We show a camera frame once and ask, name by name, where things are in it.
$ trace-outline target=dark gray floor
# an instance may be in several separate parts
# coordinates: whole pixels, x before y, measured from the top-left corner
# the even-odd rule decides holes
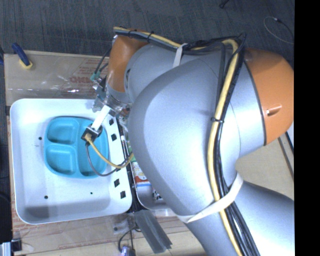
[[[282,55],[294,67],[294,0],[1,0],[0,45],[25,50],[101,56],[113,27],[124,26],[188,43],[247,34],[246,47]],[[5,79],[0,66],[0,243],[10,231]]]

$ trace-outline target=robotic arm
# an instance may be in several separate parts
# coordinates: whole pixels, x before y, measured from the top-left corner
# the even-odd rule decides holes
[[[294,255],[294,202],[235,170],[238,158],[292,124],[290,65],[244,49],[241,37],[180,45],[114,31],[100,99],[120,114],[136,160],[167,205],[208,255]]]

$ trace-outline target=white container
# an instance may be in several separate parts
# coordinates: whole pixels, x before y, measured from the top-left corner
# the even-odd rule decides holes
[[[106,177],[86,179],[56,175],[45,164],[43,138],[48,123],[61,116],[94,121],[98,113],[93,113],[92,104],[89,99],[26,98],[12,104],[15,204],[24,222],[35,225],[95,218],[125,213],[130,208],[132,194],[126,168]],[[108,115],[102,126],[108,136],[108,159],[122,163],[124,152],[116,119]],[[111,170],[113,167],[107,165],[104,173]]]

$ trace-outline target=blue plate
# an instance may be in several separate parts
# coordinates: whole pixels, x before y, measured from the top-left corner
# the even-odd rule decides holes
[[[44,162],[51,172],[70,178],[98,177],[90,167],[86,142],[81,139],[87,126],[92,123],[90,119],[71,116],[56,117],[50,121],[44,137]],[[94,144],[101,154],[108,158],[108,137],[105,129],[95,139]],[[91,146],[89,153],[94,168],[103,173],[107,163]]]

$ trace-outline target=white velcro strap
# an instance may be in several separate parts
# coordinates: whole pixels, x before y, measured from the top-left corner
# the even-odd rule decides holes
[[[98,131],[102,123],[104,122],[105,118],[107,117],[109,113],[110,107],[107,105],[104,105],[103,108],[98,113],[98,116],[93,121],[93,124],[91,125],[91,128],[95,131]]]
[[[240,176],[239,173],[237,173],[229,192],[224,197],[220,198],[218,201],[213,202],[195,215],[177,215],[177,217],[184,223],[190,223],[200,220],[211,214],[221,212],[229,205],[231,205],[231,203],[236,199],[243,183],[244,179]]]
[[[172,68],[175,68],[177,66],[180,65],[180,61],[181,61],[181,58],[182,58],[182,50],[183,50],[183,46],[187,45],[187,43],[183,43],[181,44],[178,49],[176,49],[176,53],[175,53],[175,57],[174,57],[174,61],[173,61],[173,66]]]

